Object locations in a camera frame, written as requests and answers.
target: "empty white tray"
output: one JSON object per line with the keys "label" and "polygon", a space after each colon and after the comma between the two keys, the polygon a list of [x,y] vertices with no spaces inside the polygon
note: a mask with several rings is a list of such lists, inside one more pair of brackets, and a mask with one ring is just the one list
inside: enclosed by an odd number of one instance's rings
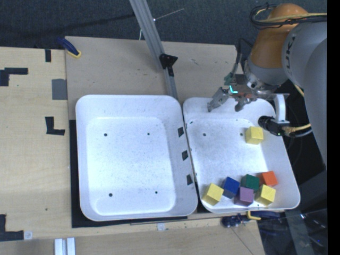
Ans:
{"label": "empty white tray", "polygon": [[75,108],[80,207],[94,221],[186,216],[198,198],[170,96],[87,95]]}
{"label": "empty white tray", "polygon": [[254,202],[243,207],[235,205],[234,199],[222,196],[221,201],[214,206],[202,201],[204,207],[217,214],[297,207],[300,203],[299,188],[283,138],[264,130],[262,143],[254,145],[245,142],[246,129],[259,126],[259,117],[275,117],[272,105],[258,99],[235,112],[237,102],[230,98],[222,106],[208,112],[207,104],[210,101],[211,98],[189,98],[183,104],[200,197],[210,183],[221,186],[228,176],[241,181],[246,174],[257,176],[262,172],[274,171],[278,185],[274,186],[275,200],[268,206]]}

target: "block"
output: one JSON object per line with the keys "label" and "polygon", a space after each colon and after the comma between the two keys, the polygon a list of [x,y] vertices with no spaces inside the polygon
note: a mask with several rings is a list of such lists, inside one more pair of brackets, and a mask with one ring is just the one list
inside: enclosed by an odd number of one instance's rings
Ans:
{"label": "block", "polygon": [[252,145],[258,145],[264,139],[264,131],[259,126],[250,126],[245,131],[245,142]]}
{"label": "block", "polygon": [[223,188],[221,188],[220,186],[210,183],[210,185],[206,187],[204,191],[202,200],[214,206],[221,200],[223,191]]}
{"label": "block", "polygon": [[228,198],[234,198],[237,195],[241,183],[237,180],[227,177],[224,181],[222,188],[224,189],[223,195]]}
{"label": "block", "polygon": [[241,179],[241,186],[250,188],[256,192],[260,187],[260,178],[247,174]]}
{"label": "block", "polygon": [[276,190],[274,188],[263,184],[261,185],[260,189],[255,193],[254,200],[258,203],[268,206],[269,204],[274,202],[275,193]]}
{"label": "block", "polygon": [[246,187],[240,187],[234,198],[234,203],[240,206],[249,206],[254,202],[254,190]]}
{"label": "block", "polygon": [[266,186],[273,187],[278,184],[274,171],[263,172],[261,176]]}

